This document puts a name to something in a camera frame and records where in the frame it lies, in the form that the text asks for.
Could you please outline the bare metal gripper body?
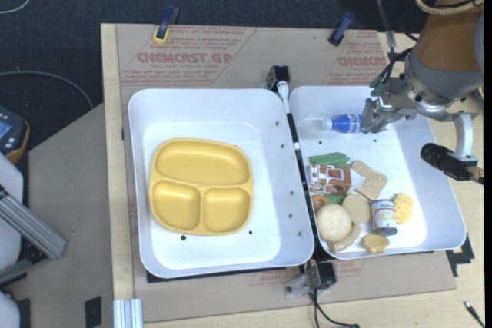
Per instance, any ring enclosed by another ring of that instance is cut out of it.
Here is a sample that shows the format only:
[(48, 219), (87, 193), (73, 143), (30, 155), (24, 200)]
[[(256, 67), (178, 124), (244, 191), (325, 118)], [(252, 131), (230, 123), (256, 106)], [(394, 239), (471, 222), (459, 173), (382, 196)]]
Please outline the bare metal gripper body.
[(384, 88), (378, 99), (378, 110), (389, 121), (402, 117), (413, 119), (417, 114), (436, 121), (452, 121), (453, 115), (447, 109), (457, 100), (458, 98), (442, 96), (426, 88), (408, 91)]

